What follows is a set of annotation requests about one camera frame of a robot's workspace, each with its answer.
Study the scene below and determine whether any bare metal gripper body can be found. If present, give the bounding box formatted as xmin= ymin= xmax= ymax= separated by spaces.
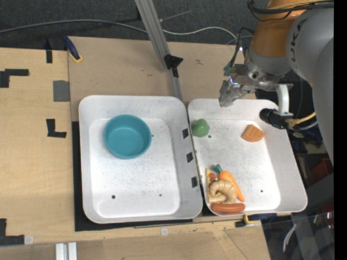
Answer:
xmin=229 ymin=63 xmax=280 ymax=90

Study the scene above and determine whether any green rounded toy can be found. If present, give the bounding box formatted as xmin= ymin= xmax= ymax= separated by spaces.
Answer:
xmin=190 ymin=118 xmax=210 ymax=138

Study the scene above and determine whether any orange biscuit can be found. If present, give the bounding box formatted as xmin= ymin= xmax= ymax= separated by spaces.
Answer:
xmin=241 ymin=124 xmax=265 ymax=143

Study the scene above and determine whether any white plastic tray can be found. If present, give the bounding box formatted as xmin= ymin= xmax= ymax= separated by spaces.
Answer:
xmin=187 ymin=98 xmax=309 ymax=217
xmin=78 ymin=95 xmax=204 ymax=224

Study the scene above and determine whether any yellow pizza slice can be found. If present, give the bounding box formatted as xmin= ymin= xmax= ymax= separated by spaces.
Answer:
xmin=204 ymin=167 xmax=220 ymax=200

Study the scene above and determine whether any orange carrot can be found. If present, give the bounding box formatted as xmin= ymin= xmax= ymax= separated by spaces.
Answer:
xmin=214 ymin=164 xmax=246 ymax=203

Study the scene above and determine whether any beige croissant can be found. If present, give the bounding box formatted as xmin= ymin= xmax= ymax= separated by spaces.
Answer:
xmin=208 ymin=180 xmax=237 ymax=205

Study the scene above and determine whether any teal bowl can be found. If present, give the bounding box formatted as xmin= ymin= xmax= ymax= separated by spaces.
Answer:
xmin=102 ymin=114 xmax=152 ymax=160

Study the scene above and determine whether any pale wood board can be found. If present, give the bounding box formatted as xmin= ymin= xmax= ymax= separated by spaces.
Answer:
xmin=67 ymin=36 xmax=293 ymax=230

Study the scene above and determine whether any red sausage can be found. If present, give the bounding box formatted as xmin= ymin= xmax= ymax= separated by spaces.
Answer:
xmin=210 ymin=202 xmax=246 ymax=215

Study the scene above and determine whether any black cylinder on white bracket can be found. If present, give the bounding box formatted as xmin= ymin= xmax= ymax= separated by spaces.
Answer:
xmin=259 ymin=83 xmax=294 ymax=130

